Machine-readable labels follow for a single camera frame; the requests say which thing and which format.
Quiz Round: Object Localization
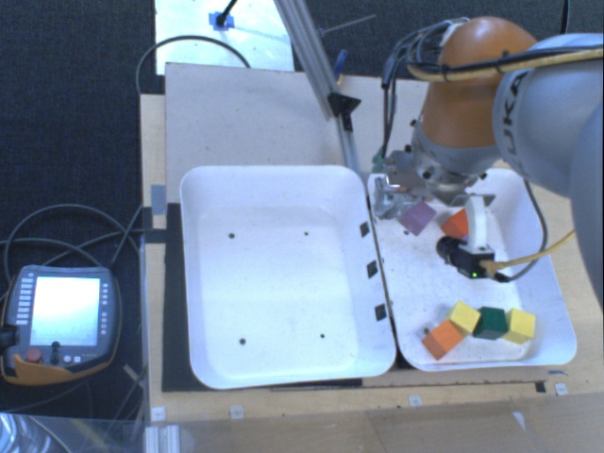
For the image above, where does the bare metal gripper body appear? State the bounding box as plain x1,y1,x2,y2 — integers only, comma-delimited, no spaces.
382,150,478,206

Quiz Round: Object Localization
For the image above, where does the purple cube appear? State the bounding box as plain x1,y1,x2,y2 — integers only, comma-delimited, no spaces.
398,200,438,238

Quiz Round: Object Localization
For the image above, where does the orange cube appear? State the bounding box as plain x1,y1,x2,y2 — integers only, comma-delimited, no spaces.
421,320,465,361
440,208,470,239

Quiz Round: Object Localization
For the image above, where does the white plastic tray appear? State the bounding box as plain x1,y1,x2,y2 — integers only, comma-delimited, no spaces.
178,164,398,391
366,167,579,373

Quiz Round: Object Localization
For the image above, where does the yellow cube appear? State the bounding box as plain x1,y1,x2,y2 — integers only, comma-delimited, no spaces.
501,308,537,346
445,300,482,336

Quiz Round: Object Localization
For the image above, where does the green cube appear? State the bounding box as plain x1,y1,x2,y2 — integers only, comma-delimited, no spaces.
472,306,509,341

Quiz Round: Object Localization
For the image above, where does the pale wood board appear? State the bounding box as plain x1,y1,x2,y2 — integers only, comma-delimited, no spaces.
163,62,551,392

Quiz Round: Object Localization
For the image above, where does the black cylinder on white bracket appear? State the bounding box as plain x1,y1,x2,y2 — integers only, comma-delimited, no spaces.
435,195,496,280

